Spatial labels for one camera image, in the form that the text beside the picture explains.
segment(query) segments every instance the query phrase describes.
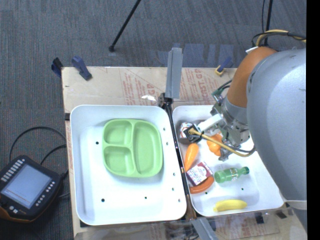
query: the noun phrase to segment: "yellow banana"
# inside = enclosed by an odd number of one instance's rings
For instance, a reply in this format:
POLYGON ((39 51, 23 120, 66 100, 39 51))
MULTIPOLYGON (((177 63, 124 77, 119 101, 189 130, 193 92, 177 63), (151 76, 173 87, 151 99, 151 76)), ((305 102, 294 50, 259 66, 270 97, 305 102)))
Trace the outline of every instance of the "yellow banana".
POLYGON ((227 210, 237 210, 243 209, 247 207, 247 203, 240 199, 228 199, 228 200, 221 200, 215 203, 215 207, 213 210, 215 212, 222 212, 227 210))

